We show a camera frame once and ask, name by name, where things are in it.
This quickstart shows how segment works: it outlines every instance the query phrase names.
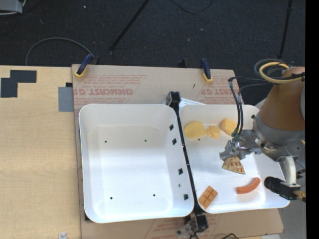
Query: black floor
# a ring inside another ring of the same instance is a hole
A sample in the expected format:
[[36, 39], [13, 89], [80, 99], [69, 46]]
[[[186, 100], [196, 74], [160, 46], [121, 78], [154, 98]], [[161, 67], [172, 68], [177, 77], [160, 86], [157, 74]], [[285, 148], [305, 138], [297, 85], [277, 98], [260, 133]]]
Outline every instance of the black floor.
[[[291, 0], [291, 10], [289, 0], [149, 0], [110, 55], [145, 1], [26, 0], [22, 14], [0, 11], [0, 65], [70, 67], [92, 53], [103, 65], [177, 67], [187, 58], [198, 68], [205, 58], [247, 78], [262, 59], [305, 66], [306, 0]], [[269, 89], [245, 90], [244, 102]]]

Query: wooden surface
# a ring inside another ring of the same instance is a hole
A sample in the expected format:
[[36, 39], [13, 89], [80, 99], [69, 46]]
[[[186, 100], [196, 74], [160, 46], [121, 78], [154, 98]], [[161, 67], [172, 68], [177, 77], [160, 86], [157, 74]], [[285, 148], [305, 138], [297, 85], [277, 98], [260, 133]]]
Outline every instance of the wooden surface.
[[0, 238], [80, 239], [74, 113], [58, 110], [71, 68], [0, 66], [0, 78], [12, 69], [37, 80], [0, 98]]

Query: yellow toy food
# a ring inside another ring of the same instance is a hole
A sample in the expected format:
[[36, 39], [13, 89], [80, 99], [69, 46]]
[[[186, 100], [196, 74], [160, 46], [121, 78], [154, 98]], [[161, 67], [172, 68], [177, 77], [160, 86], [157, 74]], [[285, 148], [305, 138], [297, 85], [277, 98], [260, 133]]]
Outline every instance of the yellow toy food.
[[193, 121], [184, 127], [184, 135], [187, 138], [199, 138], [206, 135], [206, 130], [203, 123]]
[[220, 129], [215, 125], [211, 125], [208, 129], [206, 129], [206, 133], [214, 139], [218, 139], [220, 136]]
[[221, 122], [221, 128], [229, 135], [235, 130], [237, 122], [234, 122], [230, 119], [223, 119]]

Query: clamp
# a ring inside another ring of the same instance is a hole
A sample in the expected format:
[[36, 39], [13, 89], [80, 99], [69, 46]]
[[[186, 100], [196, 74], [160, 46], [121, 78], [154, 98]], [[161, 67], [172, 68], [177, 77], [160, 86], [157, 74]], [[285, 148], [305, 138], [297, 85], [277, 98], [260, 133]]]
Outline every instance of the clamp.
[[93, 65], [99, 64], [99, 60], [100, 60], [100, 58], [98, 56], [93, 56], [91, 54], [88, 54], [84, 58], [82, 64], [79, 67], [79, 69], [74, 72], [75, 77], [81, 78], [84, 75], [85, 71], [86, 71], [86, 66], [88, 64], [93, 64]]
[[206, 59], [203, 58], [200, 60], [200, 68], [203, 69], [203, 76], [204, 76], [205, 82], [211, 83], [213, 78], [210, 75], [210, 69]]

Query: yellow cable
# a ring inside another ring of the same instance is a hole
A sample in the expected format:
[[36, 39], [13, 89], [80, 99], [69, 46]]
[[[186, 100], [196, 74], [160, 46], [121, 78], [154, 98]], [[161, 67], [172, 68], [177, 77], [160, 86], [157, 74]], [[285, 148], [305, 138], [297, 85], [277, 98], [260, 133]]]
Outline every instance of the yellow cable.
[[289, 79], [289, 80], [280, 80], [280, 79], [273, 79], [268, 77], [267, 75], [264, 74], [263, 70], [268, 67], [268, 66], [274, 66], [274, 65], [279, 65], [282, 67], [285, 67], [286, 69], [289, 69], [289, 66], [283, 63], [278, 63], [278, 62], [270, 62], [267, 63], [265, 65], [262, 65], [259, 68], [259, 74], [261, 75], [261, 77], [263, 77], [265, 80], [272, 82], [272, 83], [277, 83], [277, 84], [285, 84], [285, 83], [294, 83], [300, 80], [301, 77], [295, 78], [295, 79]]

